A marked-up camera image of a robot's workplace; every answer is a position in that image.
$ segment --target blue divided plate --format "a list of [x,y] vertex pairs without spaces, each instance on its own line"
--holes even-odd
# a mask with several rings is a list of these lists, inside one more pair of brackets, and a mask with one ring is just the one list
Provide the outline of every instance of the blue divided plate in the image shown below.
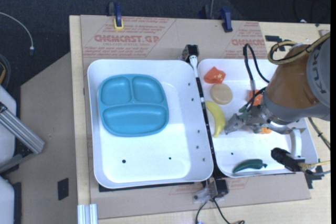
[[99,112],[104,127],[117,136],[156,134],[169,120],[162,85],[142,74],[105,79],[99,88]]

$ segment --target table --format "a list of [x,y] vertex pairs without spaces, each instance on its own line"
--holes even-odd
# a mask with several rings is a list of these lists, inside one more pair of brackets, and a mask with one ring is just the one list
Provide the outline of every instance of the table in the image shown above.
[[[70,16],[70,43],[72,66],[72,90],[75,121],[76,144],[76,171],[78,204],[90,204],[88,151],[85,124],[85,100],[83,97],[83,66],[81,49],[81,21],[80,16]],[[196,20],[177,19],[187,22],[188,27],[193,28]],[[320,30],[330,30],[330,25],[315,26],[313,24],[285,24],[285,23],[259,23],[263,35],[276,35],[283,39],[291,39],[297,42],[313,42],[319,38]],[[269,49],[274,42],[266,42]],[[330,139],[330,122],[317,121],[318,125]],[[316,149],[321,160],[330,159],[330,153],[325,148],[314,132],[311,130]],[[262,204],[242,207],[230,207],[224,209],[226,218],[233,222],[244,219],[246,223],[331,223],[331,190],[330,174],[323,180],[313,182],[310,200],[280,202],[276,204]],[[156,214],[135,216],[116,219],[99,220],[99,223],[193,223],[195,211],[172,212],[168,214]],[[222,223],[217,209],[203,210],[199,219],[205,223]]]

